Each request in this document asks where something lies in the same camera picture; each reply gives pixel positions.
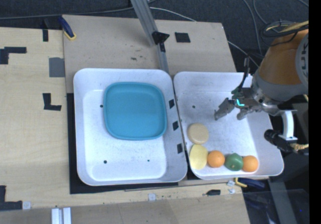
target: orange ball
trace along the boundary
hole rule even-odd
[[[245,172],[253,172],[256,171],[259,167],[258,159],[253,155],[248,155],[243,157],[243,168]]]
[[[207,156],[207,163],[212,168],[219,168],[224,165],[225,156],[217,150],[210,152]]]

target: blue plate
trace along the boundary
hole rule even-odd
[[[119,139],[155,139],[167,128],[163,93],[151,84],[113,83],[105,90],[103,109],[108,132]]]

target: robotic arm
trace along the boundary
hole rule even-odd
[[[277,33],[260,67],[254,73],[250,87],[243,87],[249,70],[241,84],[232,91],[214,113],[214,119],[230,113],[235,107],[241,120],[252,112],[264,111],[282,116],[283,134],[267,130],[266,140],[285,152],[306,154],[308,145],[299,145],[293,136],[293,110],[281,110],[278,105],[296,95],[308,94],[308,22],[291,24]]]

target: white tray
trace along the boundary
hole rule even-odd
[[[260,177],[279,175],[284,168],[281,152],[264,138],[264,132],[271,129],[269,116],[265,112],[251,113],[243,120],[237,120],[239,109],[214,120],[214,110],[241,82],[243,73],[227,72],[180,72],[174,77],[181,125],[188,154],[193,143],[188,139],[187,128],[193,123],[202,123],[209,130],[209,139],[203,144],[208,151],[219,150],[223,154],[238,153],[254,155],[259,160],[255,172],[231,171],[225,166],[211,168],[207,165],[193,173],[205,180],[233,177]],[[248,76],[244,87],[249,87],[252,77]]]
[[[163,93],[167,130],[153,140],[111,136],[104,123],[103,96],[116,82],[144,82]],[[187,173],[173,82],[162,70],[85,68],[74,76],[77,172],[92,186],[178,182]]]

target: green light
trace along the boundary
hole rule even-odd
[[[236,99],[236,103],[237,103],[238,106],[241,106],[241,107],[245,106],[245,104],[240,103],[239,99]]]

